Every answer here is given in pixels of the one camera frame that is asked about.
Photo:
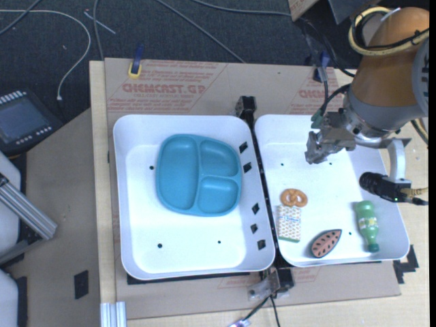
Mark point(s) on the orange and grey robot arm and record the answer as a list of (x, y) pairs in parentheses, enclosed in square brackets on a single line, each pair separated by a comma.
[(385, 73)]

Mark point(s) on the brown cardboard board red print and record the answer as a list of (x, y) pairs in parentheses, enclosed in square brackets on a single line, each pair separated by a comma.
[(211, 87)]

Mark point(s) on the thin black rod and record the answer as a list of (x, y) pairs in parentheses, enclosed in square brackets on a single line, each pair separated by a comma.
[(264, 186)]

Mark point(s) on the white plastic tray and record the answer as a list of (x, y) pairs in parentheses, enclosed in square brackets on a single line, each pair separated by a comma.
[(190, 244), (334, 189)]

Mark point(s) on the blue divided plate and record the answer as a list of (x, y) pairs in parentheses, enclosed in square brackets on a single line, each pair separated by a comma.
[(197, 175)]

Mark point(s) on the green plastic bottle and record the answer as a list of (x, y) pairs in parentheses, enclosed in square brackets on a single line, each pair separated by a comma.
[(367, 221)]

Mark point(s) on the white patterned carton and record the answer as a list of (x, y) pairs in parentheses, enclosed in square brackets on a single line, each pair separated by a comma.
[(289, 225)]

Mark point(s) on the black cylinder on white bracket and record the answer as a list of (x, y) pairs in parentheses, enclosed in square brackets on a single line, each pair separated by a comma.
[(383, 184)]

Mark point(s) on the orange toy pretzel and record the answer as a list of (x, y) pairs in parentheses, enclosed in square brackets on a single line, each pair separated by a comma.
[(289, 198)]

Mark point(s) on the pink watermelon slice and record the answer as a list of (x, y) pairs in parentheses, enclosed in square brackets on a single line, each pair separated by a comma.
[(325, 244)]

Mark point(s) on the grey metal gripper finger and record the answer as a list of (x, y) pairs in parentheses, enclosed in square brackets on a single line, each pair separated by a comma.
[(327, 152), (311, 148)]

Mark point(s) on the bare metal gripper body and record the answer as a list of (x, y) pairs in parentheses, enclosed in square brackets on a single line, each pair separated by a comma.
[(337, 131)]

